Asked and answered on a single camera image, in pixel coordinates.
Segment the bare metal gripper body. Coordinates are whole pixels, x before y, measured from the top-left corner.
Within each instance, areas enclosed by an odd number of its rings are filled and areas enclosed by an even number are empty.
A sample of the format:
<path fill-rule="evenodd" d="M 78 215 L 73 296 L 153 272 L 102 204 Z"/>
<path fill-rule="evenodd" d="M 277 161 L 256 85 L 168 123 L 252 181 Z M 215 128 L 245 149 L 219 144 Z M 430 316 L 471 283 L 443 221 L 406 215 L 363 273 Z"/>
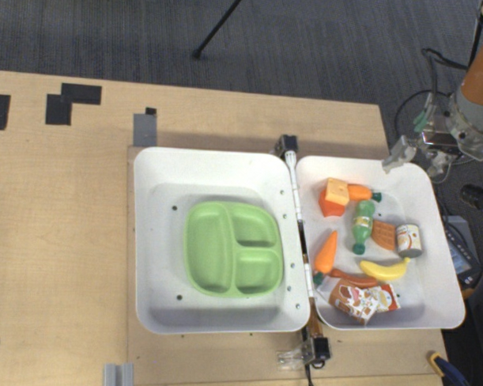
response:
<path fill-rule="evenodd" d="M 455 113 L 433 116 L 421 132 L 421 144 L 436 152 L 483 161 L 483 132 Z"/>

